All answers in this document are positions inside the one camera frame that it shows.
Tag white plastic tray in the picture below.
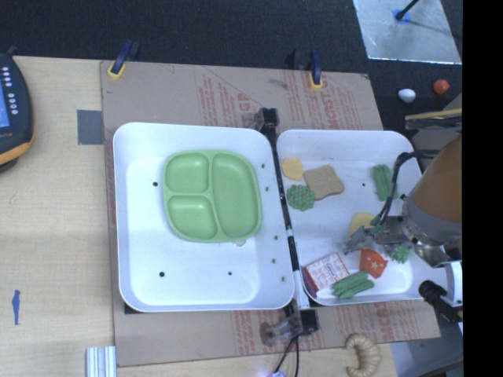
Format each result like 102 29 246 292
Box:
112 122 296 313
276 129 447 307

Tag green broccoli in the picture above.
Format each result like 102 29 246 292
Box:
388 244 412 265

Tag black block with thin wires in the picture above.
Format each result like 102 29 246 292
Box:
259 308 319 347
253 107 281 133

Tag yellow round toy food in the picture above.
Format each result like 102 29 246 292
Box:
347 211 376 239

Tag green divided plate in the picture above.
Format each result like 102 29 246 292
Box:
162 150 263 244

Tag tan croissant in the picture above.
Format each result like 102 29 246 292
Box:
344 332 383 377

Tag orange and white carton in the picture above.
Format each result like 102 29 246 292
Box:
301 251 351 298

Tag thin black and white rod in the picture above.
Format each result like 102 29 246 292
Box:
262 123 311 310

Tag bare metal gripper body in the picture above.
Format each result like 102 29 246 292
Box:
371 216 453 269

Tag green beans bundle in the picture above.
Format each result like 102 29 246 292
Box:
371 163 395 203
332 271 376 300

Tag round green peas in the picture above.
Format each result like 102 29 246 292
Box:
285 184 316 212

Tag yellow biscuit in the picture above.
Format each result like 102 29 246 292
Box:
281 157 305 181

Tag tan bread slice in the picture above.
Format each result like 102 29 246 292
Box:
303 165 346 202

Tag black cylinder on white bracket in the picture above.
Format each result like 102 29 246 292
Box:
418 260 464 324

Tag brown cardboard board red print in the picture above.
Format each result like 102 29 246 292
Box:
99 60 442 368

